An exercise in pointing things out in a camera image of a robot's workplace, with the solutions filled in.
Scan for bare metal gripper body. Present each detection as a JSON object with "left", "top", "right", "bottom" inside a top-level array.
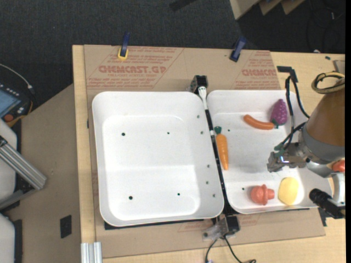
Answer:
[{"left": 281, "top": 142, "right": 334, "bottom": 178}]

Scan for white plastic tray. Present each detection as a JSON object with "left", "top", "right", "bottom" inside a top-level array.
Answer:
[
  {"left": 92, "top": 91, "right": 225, "bottom": 227},
  {"left": 206, "top": 89, "right": 334, "bottom": 215}
]

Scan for yellow potato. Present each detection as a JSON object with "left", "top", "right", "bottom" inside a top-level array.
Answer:
[{"left": 278, "top": 176, "right": 299, "bottom": 205}]

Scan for salmon pink round toy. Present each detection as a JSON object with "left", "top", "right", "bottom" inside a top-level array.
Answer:
[{"left": 250, "top": 184, "right": 275, "bottom": 205}]

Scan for orange sausage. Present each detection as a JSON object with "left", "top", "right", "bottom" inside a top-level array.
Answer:
[{"left": 243, "top": 114, "right": 276, "bottom": 130}]

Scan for purple grapes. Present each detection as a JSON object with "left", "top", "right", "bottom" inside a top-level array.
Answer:
[{"left": 270, "top": 99, "right": 288, "bottom": 128}]

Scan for orange carrot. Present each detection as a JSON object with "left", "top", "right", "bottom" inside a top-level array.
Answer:
[{"left": 213, "top": 126, "right": 229, "bottom": 171}]

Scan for thin black and white rod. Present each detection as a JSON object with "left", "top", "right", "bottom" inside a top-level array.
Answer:
[{"left": 197, "top": 85, "right": 230, "bottom": 216}]

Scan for brown cardboard board red print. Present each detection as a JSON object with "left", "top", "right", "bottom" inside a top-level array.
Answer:
[{"left": 83, "top": 44, "right": 327, "bottom": 259}]

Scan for black cylinder on white bracket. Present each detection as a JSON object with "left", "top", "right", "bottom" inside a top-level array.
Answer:
[{"left": 309, "top": 173, "right": 346, "bottom": 219}]

